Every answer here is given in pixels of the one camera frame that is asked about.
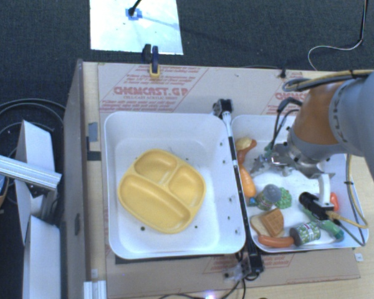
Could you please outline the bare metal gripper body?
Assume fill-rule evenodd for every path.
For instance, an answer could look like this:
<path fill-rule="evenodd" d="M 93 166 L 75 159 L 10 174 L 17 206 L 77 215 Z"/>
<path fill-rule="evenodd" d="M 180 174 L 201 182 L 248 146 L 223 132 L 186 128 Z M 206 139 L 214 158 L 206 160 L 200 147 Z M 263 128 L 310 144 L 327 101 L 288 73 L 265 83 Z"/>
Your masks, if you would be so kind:
<path fill-rule="evenodd" d="M 308 179 L 317 179 L 324 174 L 330 178 L 335 176 L 335 173 L 326 173 L 321 170 L 320 161 L 306 157 L 294 144 L 288 144 L 288 142 L 274 146 L 270 162 L 273 166 L 281 167 L 286 174 L 289 174 L 289 169 L 296 169 Z"/>

